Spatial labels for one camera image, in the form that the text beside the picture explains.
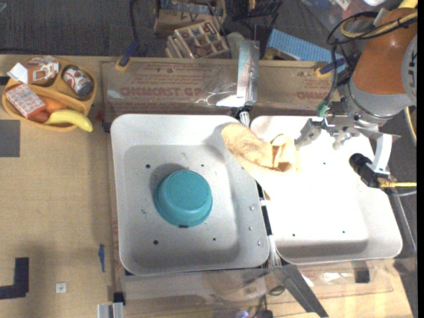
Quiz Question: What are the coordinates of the red sausage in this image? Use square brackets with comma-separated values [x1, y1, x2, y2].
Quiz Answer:
[28, 110, 51, 124]

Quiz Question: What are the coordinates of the teal bowl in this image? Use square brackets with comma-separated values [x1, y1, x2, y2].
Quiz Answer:
[152, 169, 214, 229]

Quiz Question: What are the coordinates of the brown cardboard board, red print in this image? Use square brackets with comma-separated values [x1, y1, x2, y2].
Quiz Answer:
[100, 57, 398, 306]

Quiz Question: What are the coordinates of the red and white can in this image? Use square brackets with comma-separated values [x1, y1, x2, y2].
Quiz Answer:
[62, 65, 95, 97]

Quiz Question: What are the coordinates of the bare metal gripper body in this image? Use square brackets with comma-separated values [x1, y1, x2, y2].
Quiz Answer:
[320, 100, 387, 138]

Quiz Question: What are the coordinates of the brown and white carton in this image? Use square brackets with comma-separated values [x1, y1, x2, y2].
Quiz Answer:
[6, 55, 61, 86]

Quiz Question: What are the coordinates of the pink and white packet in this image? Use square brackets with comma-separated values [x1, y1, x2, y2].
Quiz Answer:
[4, 83, 47, 119]

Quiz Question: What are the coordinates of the yellow banana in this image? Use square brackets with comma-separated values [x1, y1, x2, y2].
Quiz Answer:
[44, 109, 94, 133]

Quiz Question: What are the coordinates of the black cylinder on white bracket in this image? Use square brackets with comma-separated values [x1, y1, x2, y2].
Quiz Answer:
[348, 132, 394, 189]

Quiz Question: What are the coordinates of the orange divided plate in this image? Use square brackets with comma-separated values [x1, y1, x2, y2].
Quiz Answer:
[1, 55, 98, 133]

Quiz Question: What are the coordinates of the yellow cloth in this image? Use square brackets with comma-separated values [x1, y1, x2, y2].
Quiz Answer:
[221, 122, 301, 176]

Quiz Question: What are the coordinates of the white plastic tray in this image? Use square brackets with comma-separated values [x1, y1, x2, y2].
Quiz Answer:
[109, 113, 271, 276]
[249, 115, 403, 266]

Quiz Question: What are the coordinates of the orange carrot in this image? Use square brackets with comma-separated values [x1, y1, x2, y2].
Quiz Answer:
[40, 97, 68, 114]

